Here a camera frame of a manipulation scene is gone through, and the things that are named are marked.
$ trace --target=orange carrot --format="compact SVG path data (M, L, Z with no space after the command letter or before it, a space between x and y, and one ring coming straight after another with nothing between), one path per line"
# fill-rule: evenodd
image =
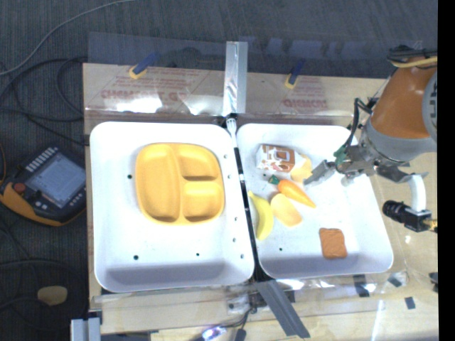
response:
M292 200L303 203L309 207L316 208L316 204L311 200L311 198L291 180L280 180L278 183L278 191Z

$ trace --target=yellow plate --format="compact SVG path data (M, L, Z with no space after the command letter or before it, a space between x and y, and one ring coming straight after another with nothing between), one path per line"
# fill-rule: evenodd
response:
M145 146L136 159L136 195L142 213L161 224L211 221L225 204L217 158L194 144Z

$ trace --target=white tray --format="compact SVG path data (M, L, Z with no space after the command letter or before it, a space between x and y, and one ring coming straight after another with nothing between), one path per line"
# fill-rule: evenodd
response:
M219 218L190 226L145 218L135 194L135 160L152 143L198 144L220 163ZM95 276L112 292L247 281L255 263L229 133L209 124L105 122L90 134Z
M310 157L314 166L333 160L336 151L348 138L349 131L339 126L301 126L246 124L237 132L247 189L270 200L277 187L268 183L269 173L256 168L255 154L260 144L288 146ZM387 271L393 262L392 247L385 230L370 179L362 175L348 187L336 173L325 183L306 189L316 203L313 209L292 201L304 220L295 228L274 221L272 233L257 241L259 262L273 278L310 278ZM253 225L257 212L250 200ZM343 231L348 256L323 258L319 229Z

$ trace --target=white cable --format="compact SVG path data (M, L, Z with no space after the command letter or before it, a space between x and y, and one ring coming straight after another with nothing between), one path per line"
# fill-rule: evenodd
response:
M63 23L57 25L54 29L52 29L51 31L49 31L49 33L47 33L44 38L41 40L41 42L36 46L35 49L33 49L33 51L30 53L30 55L25 59L23 60L21 63L19 63L19 65L17 65L16 67L14 68L11 68L10 70L7 70L7 71L3 71L3 72L0 72L0 77L1 76L4 76L4 75L7 75L9 73L12 73L16 70L18 70L19 68L21 68L23 65L25 65L35 54L36 52L38 52L38 50L41 48L41 46L47 41L47 39L53 35L58 29L60 29L62 26L80 18L81 16L84 16L84 15L87 15L89 13L93 13L95 11L98 11L98 10L101 10L101 9L104 9L104 8L107 8L109 6L112 6L112 5L117 5L117 4L123 4L123 3L129 3L129 2L134 2L134 1L140 1L140 0L119 0L119 1L113 1L112 3L108 3L108 4L105 4L105 5L101 5L101 6L98 6L97 8L93 8L93 9L90 9L90 10L87 10L87 11L84 11L83 13L80 13L76 16L73 16L72 18L68 19L67 21L64 21Z

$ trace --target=red button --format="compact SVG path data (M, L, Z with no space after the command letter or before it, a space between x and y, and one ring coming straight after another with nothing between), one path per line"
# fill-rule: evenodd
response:
M19 195L22 195L26 191L26 185L23 183L14 183L13 189L18 193Z

